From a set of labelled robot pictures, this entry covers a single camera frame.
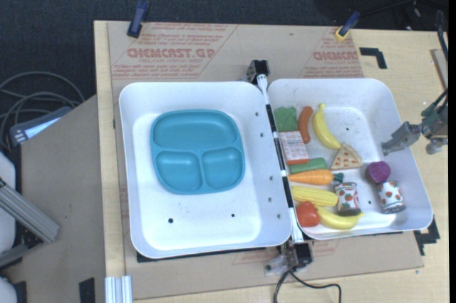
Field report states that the brown cardboard board red print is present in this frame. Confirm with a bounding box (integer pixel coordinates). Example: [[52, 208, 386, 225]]
[[106, 21, 425, 301]]

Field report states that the purple round vegetable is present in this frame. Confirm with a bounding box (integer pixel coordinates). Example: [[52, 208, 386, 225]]
[[365, 160, 392, 185]]

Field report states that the yellow banana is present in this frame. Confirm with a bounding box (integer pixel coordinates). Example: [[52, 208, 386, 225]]
[[311, 103, 342, 150], [315, 205, 366, 232]]

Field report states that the white can with tomato print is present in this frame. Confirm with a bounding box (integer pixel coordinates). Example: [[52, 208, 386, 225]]
[[334, 182, 361, 217], [375, 180, 407, 215]]

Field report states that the green cucumber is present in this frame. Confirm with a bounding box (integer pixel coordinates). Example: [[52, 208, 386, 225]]
[[288, 157, 328, 175]]

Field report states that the orange carrot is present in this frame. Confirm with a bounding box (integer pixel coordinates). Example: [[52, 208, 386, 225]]
[[287, 168, 345, 186]]

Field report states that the blue divided plate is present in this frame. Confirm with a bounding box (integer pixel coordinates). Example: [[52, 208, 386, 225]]
[[150, 109, 247, 195]]

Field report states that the orange sausage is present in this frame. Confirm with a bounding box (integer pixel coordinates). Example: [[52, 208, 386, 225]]
[[297, 106, 314, 145]]

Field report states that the red bell pepper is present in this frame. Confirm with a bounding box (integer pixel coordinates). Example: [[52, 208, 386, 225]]
[[296, 201, 321, 228]]

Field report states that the thin black and white rod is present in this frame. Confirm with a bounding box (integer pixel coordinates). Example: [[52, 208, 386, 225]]
[[256, 74, 305, 244]]

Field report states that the yellow corn cob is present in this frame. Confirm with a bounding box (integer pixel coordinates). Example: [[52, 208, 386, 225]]
[[290, 185, 339, 208]]

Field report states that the orange and white carton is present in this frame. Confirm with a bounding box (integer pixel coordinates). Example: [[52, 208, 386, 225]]
[[278, 130, 310, 166]]

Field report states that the green lettuce leaf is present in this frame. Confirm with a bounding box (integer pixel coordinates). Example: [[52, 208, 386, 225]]
[[273, 106, 299, 133]]

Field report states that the pizza slice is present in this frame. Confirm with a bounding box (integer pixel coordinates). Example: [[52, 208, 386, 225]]
[[329, 142, 363, 171]]

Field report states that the white plastic tray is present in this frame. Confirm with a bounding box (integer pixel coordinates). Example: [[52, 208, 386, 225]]
[[266, 78, 435, 241], [118, 81, 294, 259]]

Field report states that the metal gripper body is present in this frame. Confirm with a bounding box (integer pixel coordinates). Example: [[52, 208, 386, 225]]
[[420, 103, 450, 140]]

